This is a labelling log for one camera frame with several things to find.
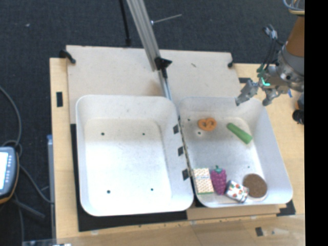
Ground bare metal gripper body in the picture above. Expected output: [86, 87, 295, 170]
[263, 64, 305, 92]

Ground green cylinder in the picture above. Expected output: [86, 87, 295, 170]
[226, 122, 253, 145]

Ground orange pretzel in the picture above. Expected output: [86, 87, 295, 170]
[197, 117, 217, 132]

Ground white plastic tray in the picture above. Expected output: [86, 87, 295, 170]
[75, 94, 195, 217]
[177, 96, 294, 209]

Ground brown round biscuit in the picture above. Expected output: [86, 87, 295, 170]
[242, 173, 269, 200]

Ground purple grapes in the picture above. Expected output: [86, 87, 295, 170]
[210, 165, 228, 196]

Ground patterned small carton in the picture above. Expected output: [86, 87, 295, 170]
[192, 168, 215, 195]

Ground white can with fruit print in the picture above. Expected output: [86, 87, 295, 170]
[224, 179, 250, 204]

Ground pale flat board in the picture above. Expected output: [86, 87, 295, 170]
[66, 45, 287, 221]

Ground black cylinder on white bracket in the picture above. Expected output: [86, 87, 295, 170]
[292, 93, 305, 125]

